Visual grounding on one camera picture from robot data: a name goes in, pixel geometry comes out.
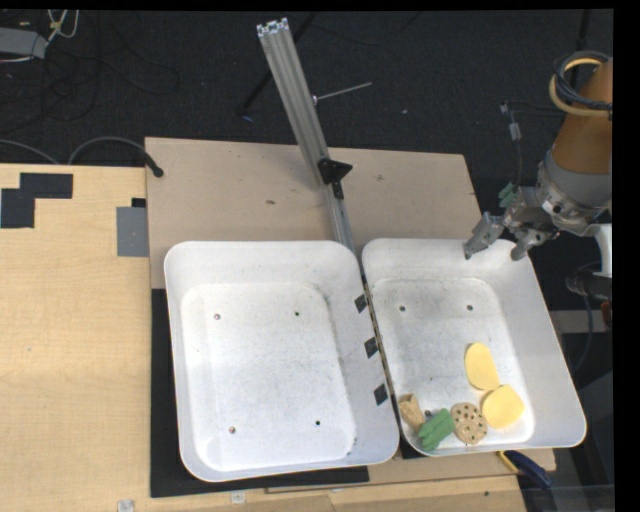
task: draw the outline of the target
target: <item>yellow chip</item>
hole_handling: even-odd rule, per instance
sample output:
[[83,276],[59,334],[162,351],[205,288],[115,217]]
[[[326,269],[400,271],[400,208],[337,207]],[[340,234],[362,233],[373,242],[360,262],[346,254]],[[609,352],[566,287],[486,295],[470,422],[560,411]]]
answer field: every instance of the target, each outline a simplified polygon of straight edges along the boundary
[[492,391],[482,402],[482,415],[496,429],[515,423],[523,412],[524,402],[509,384]]
[[491,351],[482,343],[472,343],[464,353],[464,369],[471,385],[478,389],[492,390],[500,386]]

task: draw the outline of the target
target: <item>black clamp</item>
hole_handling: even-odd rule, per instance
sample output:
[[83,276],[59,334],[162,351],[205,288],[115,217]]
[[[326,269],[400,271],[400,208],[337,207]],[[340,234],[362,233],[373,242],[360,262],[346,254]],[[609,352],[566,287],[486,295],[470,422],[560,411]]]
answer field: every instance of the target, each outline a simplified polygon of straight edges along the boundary
[[331,186],[333,187],[333,195],[336,199],[344,199],[340,180],[342,180],[342,178],[344,178],[351,169],[353,169],[353,165],[336,162],[335,160],[325,157],[322,157],[318,162],[318,170],[320,171],[322,181],[325,185],[331,183]]

